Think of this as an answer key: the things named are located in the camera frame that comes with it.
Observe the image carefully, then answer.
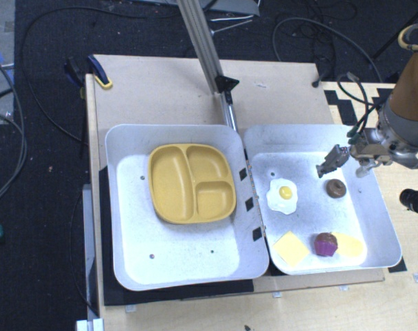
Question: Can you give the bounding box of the white and yellow fried egg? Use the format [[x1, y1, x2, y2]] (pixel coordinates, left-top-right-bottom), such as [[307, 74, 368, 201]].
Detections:
[[266, 177, 299, 216]]

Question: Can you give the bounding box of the brown doughnut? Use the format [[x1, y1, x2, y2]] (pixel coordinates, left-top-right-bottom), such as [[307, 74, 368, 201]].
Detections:
[[325, 178, 348, 200]]

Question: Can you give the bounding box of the brown cardboard board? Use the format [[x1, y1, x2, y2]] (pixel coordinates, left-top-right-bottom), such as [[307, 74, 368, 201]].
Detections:
[[92, 54, 386, 293]]

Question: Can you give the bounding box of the yellow divided plate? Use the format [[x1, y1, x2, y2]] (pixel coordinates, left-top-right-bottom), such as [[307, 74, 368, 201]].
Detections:
[[147, 143, 238, 225]]

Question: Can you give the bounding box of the black cylinder on white bracket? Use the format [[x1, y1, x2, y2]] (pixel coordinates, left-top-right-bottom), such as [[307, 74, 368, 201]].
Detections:
[[399, 188, 418, 215]]

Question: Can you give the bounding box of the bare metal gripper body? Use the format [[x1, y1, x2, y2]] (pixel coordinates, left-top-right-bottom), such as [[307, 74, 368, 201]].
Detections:
[[348, 126, 418, 170]]

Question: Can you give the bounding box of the yellow square cheese slice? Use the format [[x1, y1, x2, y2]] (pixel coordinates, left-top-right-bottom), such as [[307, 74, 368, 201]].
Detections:
[[272, 230, 311, 268]]

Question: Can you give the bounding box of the white plastic tray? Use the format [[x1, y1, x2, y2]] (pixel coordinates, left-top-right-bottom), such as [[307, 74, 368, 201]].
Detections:
[[243, 123, 404, 277], [104, 123, 270, 292]]

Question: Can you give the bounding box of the thin black and white rod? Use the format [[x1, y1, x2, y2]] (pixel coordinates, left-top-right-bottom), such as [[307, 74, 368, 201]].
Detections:
[[221, 92, 267, 241]]

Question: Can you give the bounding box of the pale yellow oval slice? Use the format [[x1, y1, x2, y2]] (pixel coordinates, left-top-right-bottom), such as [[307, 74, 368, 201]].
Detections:
[[331, 231, 366, 259]]

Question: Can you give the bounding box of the purple and brown cupcake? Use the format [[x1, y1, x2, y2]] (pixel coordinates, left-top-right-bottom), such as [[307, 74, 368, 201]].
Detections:
[[313, 232, 339, 257]]

